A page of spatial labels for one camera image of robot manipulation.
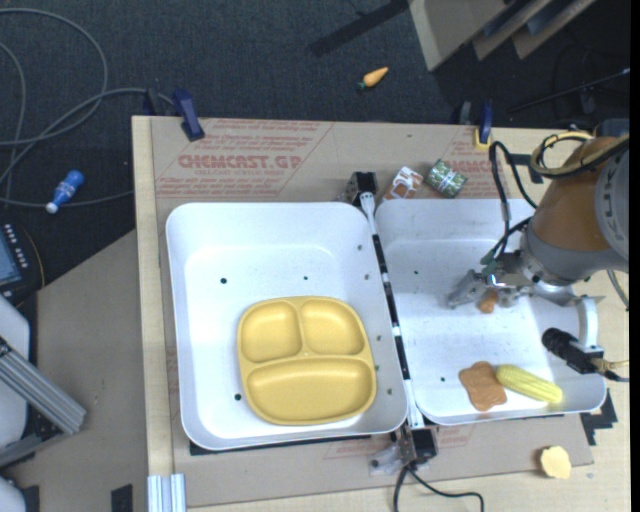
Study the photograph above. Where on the green can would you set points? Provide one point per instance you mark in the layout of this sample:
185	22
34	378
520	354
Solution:
446	178

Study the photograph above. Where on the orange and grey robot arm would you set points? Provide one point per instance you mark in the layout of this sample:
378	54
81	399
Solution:
575	210

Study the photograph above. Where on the yellow divided plate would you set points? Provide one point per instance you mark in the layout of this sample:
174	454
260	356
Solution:
305	360

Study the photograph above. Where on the orange and white carton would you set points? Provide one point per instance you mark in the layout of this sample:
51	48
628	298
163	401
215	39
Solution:
402	184

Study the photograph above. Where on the brown cardboard board, red print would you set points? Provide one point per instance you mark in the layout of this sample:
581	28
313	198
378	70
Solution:
300	165

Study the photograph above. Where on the thin black and white rod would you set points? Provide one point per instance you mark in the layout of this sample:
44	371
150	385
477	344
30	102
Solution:
387	295

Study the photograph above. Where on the blue bottle with white cap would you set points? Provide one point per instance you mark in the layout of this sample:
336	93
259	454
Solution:
66	190

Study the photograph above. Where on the orange carrot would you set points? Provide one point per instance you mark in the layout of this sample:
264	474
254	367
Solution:
375	77

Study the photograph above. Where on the yellow corn cob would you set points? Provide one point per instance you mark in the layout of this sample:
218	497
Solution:
530	384

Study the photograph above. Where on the yellow toy crisp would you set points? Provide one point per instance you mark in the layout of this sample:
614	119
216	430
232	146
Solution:
556	462

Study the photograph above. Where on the white plastic tray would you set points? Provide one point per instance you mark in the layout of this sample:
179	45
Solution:
450	330
210	350

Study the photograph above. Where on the brown biscuit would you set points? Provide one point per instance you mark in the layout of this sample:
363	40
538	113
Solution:
482	386

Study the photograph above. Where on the small orange toy sausage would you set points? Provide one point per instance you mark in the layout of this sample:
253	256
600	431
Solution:
488	302

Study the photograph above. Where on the black cylinder on white bracket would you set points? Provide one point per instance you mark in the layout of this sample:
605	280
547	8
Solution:
567	347

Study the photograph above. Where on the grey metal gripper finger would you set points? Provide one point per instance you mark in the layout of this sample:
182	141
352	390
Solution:
467	289
510	297

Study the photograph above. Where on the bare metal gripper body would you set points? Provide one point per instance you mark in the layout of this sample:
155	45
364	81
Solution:
512	272

